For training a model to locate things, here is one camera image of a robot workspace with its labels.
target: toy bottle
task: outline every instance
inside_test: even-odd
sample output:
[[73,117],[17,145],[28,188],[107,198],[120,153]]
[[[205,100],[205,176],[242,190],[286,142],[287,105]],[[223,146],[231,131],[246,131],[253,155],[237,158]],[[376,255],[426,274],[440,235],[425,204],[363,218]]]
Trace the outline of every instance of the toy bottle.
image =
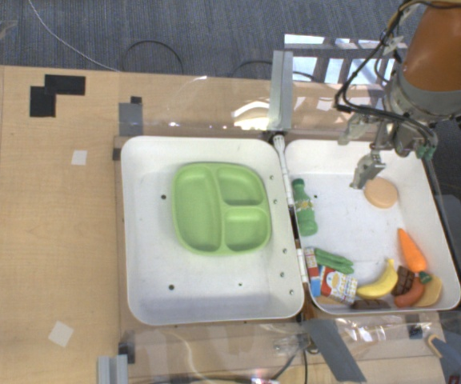
[[299,233],[302,236],[311,236],[318,231],[311,197],[305,193],[305,182],[303,179],[295,179],[292,185]]

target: gray carpet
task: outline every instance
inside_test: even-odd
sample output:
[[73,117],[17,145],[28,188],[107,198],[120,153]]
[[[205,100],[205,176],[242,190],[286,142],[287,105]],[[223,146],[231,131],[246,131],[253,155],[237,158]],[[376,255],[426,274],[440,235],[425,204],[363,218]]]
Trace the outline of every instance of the gray carpet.
[[[173,47],[187,74],[224,76],[246,59],[271,59],[283,35],[377,38],[402,0],[33,0],[61,38],[110,67],[122,69],[126,48],[140,39]],[[18,20],[0,44],[0,64],[98,69],[42,28],[26,0],[0,0],[0,20]],[[417,21],[404,27],[407,36]],[[157,44],[133,49],[126,69],[179,73],[169,50]],[[269,78],[267,66],[236,76]],[[439,127],[435,168],[444,193],[461,200],[461,132]]]

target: toy sausage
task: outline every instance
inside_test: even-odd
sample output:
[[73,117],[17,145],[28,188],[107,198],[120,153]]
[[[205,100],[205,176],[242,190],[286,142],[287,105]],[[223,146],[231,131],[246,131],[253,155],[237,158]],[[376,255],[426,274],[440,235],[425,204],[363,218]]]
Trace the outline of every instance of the toy sausage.
[[412,282],[412,287],[405,294],[396,296],[394,299],[394,304],[397,307],[409,307],[416,303],[424,293],[424,284],[421,283],[421,280],[418,277],[414,278]]

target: toy carrot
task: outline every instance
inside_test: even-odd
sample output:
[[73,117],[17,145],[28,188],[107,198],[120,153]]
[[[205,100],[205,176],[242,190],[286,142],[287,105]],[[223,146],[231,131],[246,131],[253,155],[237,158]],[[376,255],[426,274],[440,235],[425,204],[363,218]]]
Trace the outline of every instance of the toy carrot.
[[426,270],[426,259],[408,233],[403,229],[398,229],[398,237],[407,267],[414,273]]

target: wooden table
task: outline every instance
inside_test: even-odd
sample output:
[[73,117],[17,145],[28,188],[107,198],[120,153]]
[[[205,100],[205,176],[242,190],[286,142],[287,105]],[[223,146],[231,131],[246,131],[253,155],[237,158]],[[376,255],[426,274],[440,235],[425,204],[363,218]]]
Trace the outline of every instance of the wooden table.
[[[43,86],[45,74],[85,76],[86,94],[58,95],[56,118],[31,118],[30,87]],[[318,128],[323,136],[327,128],[342,129],[341,115],[313,112],[332,92],[298,84],[295,126]],[[0,383],[96,382],[97,357],[117,354],[128,310],[119,301],[112,152],[118,104],[131,96],[142,97],[146,134],[257,137],[234,127],[239,118],[232,113],[253,101],[267,102],[269,82],[0,66]],[[263,111],[251,112],[260,117]],[[72,164],[76,150],[86,151],[85,165]],[[424,317],[439,329],[436,314]],[[65,347],[48,339],[58,321],[74,329]],[[145,338],[158,334],[139,328]],[[178,330],[167,351],[165,341],[144,342],[150,342],[149,354],[173,358],[163,360],[167,368],[182,369],[189,358],[192,366],[211,372],[218,363],[211,364],[215,354],[207,351],[211,335],[197,335],[203,328]],[[258,341],[247,338],[257,327],[215,328],[230,332],[225,350],[239,355],[234,370],[240,360],[254,357],[269,370],[283,364],[283,358],[272,362],[247,353],[261,340],[271,346],[267,334]],[[443,381],[438,359],[407,334],[351,343],[351,350],[368,382],[387,382],[388,374],[397,382]],[[309,382],[335,382],[320,355],[310,356],[309,363]],[[303,382],[301,358],[294,365],[282,382]],[[146,370],[156,374],[156,367],[132,366],[132,382],[149,382]]]

